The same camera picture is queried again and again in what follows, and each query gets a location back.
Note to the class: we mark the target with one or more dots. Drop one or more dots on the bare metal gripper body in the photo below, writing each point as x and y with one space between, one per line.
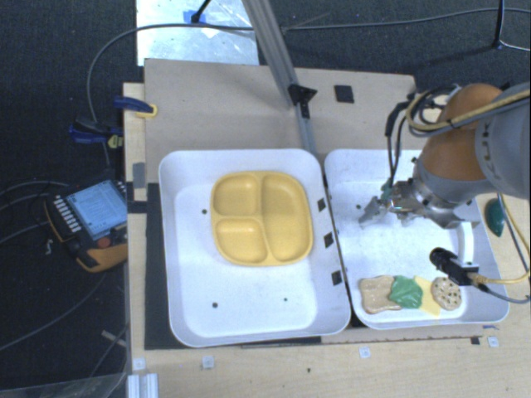
431 210

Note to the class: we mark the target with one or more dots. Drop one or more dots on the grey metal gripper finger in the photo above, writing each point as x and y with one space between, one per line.
371 213
407 219

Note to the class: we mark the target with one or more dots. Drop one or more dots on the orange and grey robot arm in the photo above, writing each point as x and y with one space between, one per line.
464 156

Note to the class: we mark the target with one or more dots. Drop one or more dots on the white plastic tray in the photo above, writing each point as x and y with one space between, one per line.
249 297
390 251

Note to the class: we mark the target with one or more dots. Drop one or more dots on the dark green toy leaf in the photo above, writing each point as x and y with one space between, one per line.
495 218

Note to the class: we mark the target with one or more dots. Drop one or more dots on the green toy lettuce leaf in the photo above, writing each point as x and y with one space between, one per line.
406 292

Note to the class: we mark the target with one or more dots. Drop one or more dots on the tan toy bread slice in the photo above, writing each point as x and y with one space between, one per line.
375 294

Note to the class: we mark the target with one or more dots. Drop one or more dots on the tan chocolate chip biscuit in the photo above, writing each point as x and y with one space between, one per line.
446 293

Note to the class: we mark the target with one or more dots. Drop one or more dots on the yellow toy cheese slice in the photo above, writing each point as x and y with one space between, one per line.
429 305

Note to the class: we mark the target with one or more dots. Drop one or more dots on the yellow divided plate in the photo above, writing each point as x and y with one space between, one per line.
261 218

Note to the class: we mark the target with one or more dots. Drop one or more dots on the brown cardboard board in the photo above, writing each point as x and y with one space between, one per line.
232 110

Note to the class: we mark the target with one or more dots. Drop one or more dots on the black cylinder on white bracket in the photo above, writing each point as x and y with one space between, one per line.
450 265

